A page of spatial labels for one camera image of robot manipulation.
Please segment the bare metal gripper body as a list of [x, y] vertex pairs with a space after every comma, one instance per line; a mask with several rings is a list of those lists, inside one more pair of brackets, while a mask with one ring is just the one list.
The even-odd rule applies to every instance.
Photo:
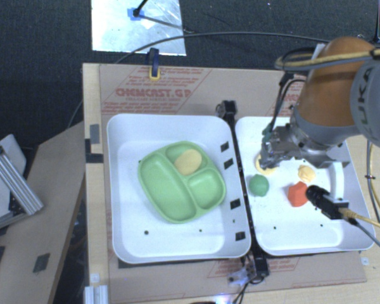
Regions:
[[273, 127], [268, 125], [262, 131], [261, 159], [266, 160], [272, 168], [274, 162], [291, 159], [305, 160], [315, 168], [327, 168], [340, 163], [343, 168], [350, 163], [349, 159], [334, 159], [327, 152], [330, 146], [321, 145], [307, 137], [295, 125]]

